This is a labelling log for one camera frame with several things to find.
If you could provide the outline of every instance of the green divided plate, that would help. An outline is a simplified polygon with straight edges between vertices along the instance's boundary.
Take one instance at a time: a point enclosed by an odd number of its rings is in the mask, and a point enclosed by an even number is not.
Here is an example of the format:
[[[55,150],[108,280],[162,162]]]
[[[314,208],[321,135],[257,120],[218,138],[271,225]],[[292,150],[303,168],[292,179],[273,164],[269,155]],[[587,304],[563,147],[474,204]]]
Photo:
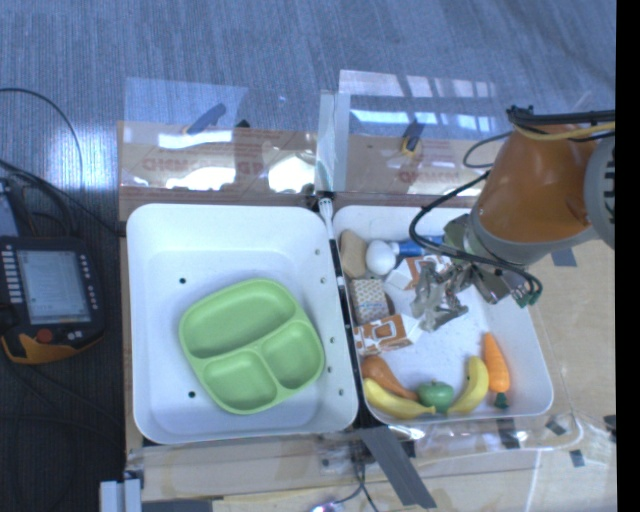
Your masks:
[[[273,407],[324,367],[307,314],[271,279],[242,281],[199,300],[180,319],[179,337],[211,398],[235,414]]]

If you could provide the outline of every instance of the carrot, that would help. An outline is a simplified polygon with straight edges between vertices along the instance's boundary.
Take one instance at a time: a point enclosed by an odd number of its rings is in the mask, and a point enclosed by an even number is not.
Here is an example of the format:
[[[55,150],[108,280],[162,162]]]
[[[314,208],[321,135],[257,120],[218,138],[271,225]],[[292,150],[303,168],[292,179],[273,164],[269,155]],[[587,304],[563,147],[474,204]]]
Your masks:
[[[489,371],[489,389],[497,393],[494,405],[500,409],[509,407],[505,394],[511,387],[509,368],[498,342],[490,332],[484,334],[484,363]]]

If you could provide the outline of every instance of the device screen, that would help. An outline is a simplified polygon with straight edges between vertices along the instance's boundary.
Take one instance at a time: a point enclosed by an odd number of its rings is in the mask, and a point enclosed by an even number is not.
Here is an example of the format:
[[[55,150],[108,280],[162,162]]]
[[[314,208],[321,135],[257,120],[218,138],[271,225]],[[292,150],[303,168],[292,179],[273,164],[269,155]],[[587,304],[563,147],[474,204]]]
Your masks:
[[[73,251],[17,251],[31,324],[89,322],[91,315]]]

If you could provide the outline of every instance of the toy banana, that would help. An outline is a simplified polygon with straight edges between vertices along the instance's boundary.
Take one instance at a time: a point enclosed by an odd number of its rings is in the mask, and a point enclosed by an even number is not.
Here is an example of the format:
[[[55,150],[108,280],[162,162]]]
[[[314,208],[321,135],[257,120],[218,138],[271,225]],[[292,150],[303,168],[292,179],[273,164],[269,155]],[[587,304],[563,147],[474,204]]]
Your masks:
[[[435,414],[435,407],[425,407],[418,402],[402,398],[385,390],[371,378],[363,380],[364,396],[375,408],[395,418],[411,420],[422,414]]]
[[[449,407],[449,412],[469,413],[484,399],[489,391],[489,372],[484,361],[478,356],[469,358],[467,385],[462,394]]]

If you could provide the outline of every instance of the orange button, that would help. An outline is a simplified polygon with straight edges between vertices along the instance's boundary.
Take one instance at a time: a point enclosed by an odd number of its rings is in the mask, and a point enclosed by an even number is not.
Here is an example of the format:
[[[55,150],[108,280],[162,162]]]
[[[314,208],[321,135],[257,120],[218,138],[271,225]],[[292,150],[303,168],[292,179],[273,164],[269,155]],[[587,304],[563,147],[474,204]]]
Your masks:
[[[51,343],[53,341],[53,333],[50,329],[40,329],[36,334],[36,339],[40,343]]]

